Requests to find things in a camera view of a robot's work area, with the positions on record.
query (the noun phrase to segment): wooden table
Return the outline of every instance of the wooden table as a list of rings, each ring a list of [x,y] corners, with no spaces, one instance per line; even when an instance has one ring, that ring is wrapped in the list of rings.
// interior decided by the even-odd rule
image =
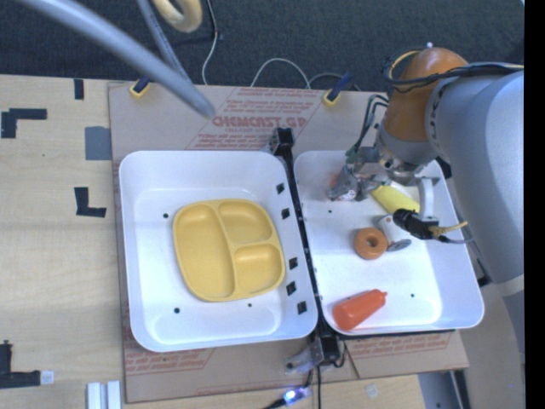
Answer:
[[[17,122],[0,139],[0,340],[13,346],[12,371],[52,370],[54,383],[0,389],[0,407],[77,408],[90,382],[123,384],[112,162],[85,158],[84,130],[108,128],[107,81],[85,80],[84,101],[64,78],[0,76],[0,110],[46,108],[46,120]],[[75,187],[105,217],[77,216]],[[379,391],[372,397],[366,386]],[[124,405],[140,408],[261,408],[271,389]],[[424,407],[418,377],[327,383],[322,407]],[[301,409],[317,407],[313,400]]]

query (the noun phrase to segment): black mat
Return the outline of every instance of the black mat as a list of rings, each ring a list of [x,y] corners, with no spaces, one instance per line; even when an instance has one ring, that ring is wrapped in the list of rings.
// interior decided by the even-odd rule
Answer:
[[[149,49],[157,50],[135,0],[78,0]],[[309,78],[354,74],[364,90],[384,90],[383,59],[406,46],[434,43],[470,62],[524,64],[525,6],[520,0],[212,0],[223,40],[207,71],[209,84],[249,85],[271,58],[295,62]],[[212,44],[206,12],[192,34],[163,26],[192,81]],[[0,73],[133,80],[117,57],[43,15],[0,0]],[[332,80],[319,80],[315,88]],[[297,70],[273,63],[258,86],[303,88]]]

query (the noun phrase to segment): brown donut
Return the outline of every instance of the brown donut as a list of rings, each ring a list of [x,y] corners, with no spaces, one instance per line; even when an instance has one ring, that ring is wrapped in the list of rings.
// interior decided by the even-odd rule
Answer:
[[[377,228],[362,228],[356,233],[354,249],[364,259],[377,259],[382,256],[387,247],[386,236]]]

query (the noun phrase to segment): orange bottle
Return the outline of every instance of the orange bottle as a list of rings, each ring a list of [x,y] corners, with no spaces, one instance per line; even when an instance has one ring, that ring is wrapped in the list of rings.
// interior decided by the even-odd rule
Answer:
[[[371,290],[337,303],[333,307],[335,323],[344,331],[352,330],[384,306],[386,295],[387,292]]]

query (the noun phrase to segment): yellow plate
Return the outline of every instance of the yellow plate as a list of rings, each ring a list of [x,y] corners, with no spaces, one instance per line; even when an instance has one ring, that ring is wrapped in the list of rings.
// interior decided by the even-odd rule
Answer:
[[[245,199],[189,204],[175,216],[176,258],[196,297],[226,302],[263,294],[285,275],[284,253],[267,212]]]

